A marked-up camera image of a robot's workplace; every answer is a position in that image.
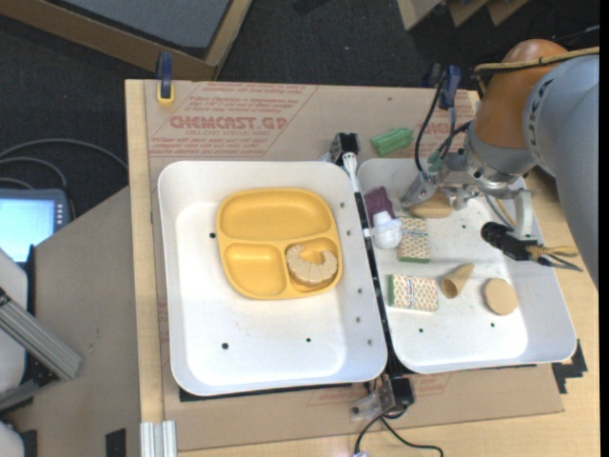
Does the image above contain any patterned white and green carton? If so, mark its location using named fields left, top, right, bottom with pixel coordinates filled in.
left=385, top=273, right=441, bottom=313
left=396, top=216, right=432, bottom=264

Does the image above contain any round tan biscuit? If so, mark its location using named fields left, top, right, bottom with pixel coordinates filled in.
left=481, top=277, right=520, bottom=317

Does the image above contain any black cylinder on white bracket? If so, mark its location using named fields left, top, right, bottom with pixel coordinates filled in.
left=480, top=189, right=543, bottom=263

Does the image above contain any brown cardboard board red print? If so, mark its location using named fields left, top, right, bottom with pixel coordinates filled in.
left=142, top=81, right=567, bottom=452

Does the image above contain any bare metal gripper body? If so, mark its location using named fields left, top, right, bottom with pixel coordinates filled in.
left=429, top=155, right=521, bottom=205

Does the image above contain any beige toy shrimp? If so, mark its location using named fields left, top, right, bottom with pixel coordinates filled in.
left=285, top=243, right=341, bottom=288

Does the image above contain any tan toy bread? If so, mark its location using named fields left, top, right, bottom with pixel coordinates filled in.
left=409, top=192, right=454, bottom=220

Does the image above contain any green ribbed toy vegetable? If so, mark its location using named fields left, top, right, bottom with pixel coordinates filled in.
left=369, top=127, right=415, bottom=157

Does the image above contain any cardboard box with grey foam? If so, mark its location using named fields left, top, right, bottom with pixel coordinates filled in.
left=0, top=0, right=267, bottom=81

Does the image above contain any tan toy ice cream cone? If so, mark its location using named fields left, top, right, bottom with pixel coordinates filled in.
left=439, top=262, right=476, bottom=300

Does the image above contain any white plastic tray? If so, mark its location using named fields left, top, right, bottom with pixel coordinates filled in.
left=356, top=156, right=579, bottom=375
left=156, top=159, right=389, bottom=397

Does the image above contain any yellow divided plate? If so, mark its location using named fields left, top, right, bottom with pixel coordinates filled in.
left=215, top=187, right=344, bottom=302

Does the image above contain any small white bottle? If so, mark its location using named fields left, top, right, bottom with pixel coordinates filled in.
left=370, top=209, right=403, bottom=250

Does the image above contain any thin black and white rod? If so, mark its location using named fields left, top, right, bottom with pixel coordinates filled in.
left=342, top=151, right=398, bottom=378

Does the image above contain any black block with thin wires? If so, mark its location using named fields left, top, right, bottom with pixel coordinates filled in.
left=327, top=131, right=361, bottom=163
left=387, top=375, right=417, bottom=407

